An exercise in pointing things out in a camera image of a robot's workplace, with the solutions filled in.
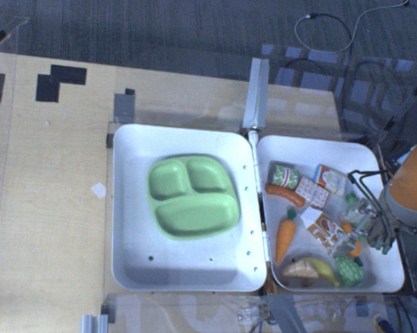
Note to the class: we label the red sausage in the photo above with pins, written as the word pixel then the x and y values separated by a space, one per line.
pixel 284 195

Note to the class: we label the brown and white carton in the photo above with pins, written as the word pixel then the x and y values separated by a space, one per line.
pixel 326 229

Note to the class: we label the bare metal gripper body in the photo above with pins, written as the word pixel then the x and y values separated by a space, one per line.
pixel 380 232

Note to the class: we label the clear bottle with green cap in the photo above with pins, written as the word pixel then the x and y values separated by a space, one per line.
pixel 355 210

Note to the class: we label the red and white carton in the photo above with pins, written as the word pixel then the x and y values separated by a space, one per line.
pixel 312 192

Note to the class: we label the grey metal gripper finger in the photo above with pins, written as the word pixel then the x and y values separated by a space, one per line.
pixel 344 246
pixel 360 230

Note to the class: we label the white plastic tray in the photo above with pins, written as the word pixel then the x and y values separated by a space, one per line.
pixel 132 210
pixel 301 154

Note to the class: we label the blue and white carton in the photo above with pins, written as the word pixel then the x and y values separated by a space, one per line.
pixel 331 180

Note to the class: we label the green divided plate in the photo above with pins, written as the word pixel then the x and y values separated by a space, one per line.
pixel 191 210

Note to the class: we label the small orange carrot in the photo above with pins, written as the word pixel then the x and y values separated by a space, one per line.
pixel 357 249

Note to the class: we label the yellow banana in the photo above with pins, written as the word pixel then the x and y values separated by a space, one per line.
pixel 323 269

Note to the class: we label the green grapes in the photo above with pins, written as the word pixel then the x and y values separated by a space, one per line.
pixel 348 271

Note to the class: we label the green and white can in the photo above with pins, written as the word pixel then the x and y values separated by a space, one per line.
pixel 284 176

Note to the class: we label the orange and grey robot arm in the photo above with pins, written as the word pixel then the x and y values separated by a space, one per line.
pixel 413 182

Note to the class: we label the large orange carrot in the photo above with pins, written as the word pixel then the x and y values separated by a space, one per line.
pixel 285 235

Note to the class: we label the tan bread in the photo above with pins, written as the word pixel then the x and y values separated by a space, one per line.
pixel 299 270

